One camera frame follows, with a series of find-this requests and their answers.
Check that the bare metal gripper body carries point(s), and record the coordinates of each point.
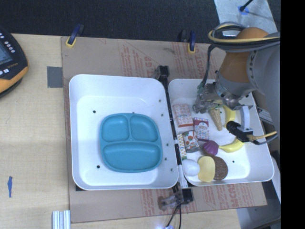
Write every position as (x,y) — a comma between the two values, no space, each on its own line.
(210,93)

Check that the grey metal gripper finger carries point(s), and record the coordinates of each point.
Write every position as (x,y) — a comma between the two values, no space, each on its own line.
(200,107)

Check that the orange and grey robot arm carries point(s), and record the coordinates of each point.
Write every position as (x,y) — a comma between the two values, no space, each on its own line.
(234,63)

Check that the orange and white carton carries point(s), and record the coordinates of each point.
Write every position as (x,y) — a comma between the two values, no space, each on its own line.
(183,115)

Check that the tan ice cream cone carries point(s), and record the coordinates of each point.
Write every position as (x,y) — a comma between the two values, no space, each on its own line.
(216,119)

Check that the dark red carton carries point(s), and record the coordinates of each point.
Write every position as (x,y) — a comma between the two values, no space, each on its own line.
(201,129)

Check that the small can with orange print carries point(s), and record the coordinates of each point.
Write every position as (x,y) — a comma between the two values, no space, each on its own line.
(191,141)

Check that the purple toy cupcake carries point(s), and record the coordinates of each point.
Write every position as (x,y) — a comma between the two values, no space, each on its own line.
(210,148)

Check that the yellow and white carton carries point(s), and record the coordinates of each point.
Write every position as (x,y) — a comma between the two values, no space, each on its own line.
(182,149)

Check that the thin black and white rod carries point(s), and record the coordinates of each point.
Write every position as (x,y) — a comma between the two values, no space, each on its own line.
(176,149)

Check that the yellow banana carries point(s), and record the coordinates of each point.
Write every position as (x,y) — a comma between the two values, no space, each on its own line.
(230,148)

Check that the white egg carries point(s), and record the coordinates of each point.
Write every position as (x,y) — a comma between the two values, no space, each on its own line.
(190,167)

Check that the yellow toy bread slice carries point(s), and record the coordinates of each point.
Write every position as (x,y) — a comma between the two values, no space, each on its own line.
(206,169)

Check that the brown round biscuit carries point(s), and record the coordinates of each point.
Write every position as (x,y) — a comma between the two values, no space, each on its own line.
(221,168)

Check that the white plastic tray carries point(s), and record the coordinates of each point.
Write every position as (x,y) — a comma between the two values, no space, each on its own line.
(85,128)
(252,161)

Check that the blue divided plate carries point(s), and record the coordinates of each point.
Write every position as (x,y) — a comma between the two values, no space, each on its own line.
(131,149)

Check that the brown cardboard board red print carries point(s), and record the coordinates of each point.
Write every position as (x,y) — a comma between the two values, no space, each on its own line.
(107,56)

